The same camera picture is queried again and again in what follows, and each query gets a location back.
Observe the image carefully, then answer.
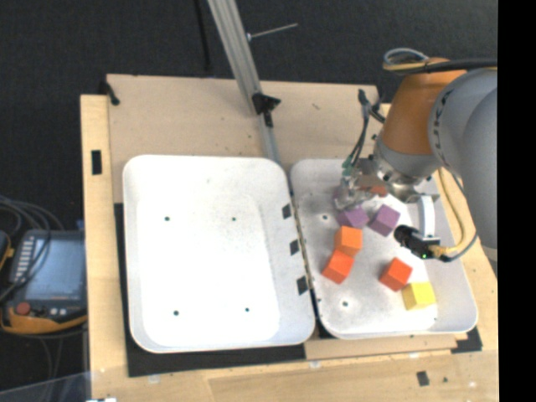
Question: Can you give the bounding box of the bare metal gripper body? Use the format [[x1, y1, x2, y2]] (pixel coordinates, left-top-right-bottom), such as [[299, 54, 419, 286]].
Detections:
[[346, 158, 433, 204]]

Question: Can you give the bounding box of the purple cube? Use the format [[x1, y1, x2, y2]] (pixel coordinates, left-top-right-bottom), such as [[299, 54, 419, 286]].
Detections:
[[336, 205, 370, 230], [367, 204, 402, 238]]

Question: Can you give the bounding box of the orange cube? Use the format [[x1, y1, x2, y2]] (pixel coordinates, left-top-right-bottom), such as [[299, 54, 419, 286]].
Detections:
[[333, 225, 364, 257]]

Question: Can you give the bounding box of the red-orange cube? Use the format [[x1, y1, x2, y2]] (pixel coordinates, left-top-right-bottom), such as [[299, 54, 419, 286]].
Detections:
[[321, 249, 356, 286], [379, 257, 414, 293]]

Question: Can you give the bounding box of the white plastic tray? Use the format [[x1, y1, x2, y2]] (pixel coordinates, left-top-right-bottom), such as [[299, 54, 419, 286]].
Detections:
[[121, 153, 317, 354], [289, 158, 479, 341]]

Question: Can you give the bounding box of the yellow cube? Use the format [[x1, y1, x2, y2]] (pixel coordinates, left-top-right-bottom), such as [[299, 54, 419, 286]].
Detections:
[[401, 281, 438, 312]]

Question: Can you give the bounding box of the brown cardboard board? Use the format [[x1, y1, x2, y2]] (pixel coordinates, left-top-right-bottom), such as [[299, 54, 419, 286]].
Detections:
[[105, 73, 470, 362]]

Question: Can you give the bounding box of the black cylinder on white bracket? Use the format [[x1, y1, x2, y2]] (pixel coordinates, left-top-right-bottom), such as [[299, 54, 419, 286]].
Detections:
[[393, 194, 442, 263]]

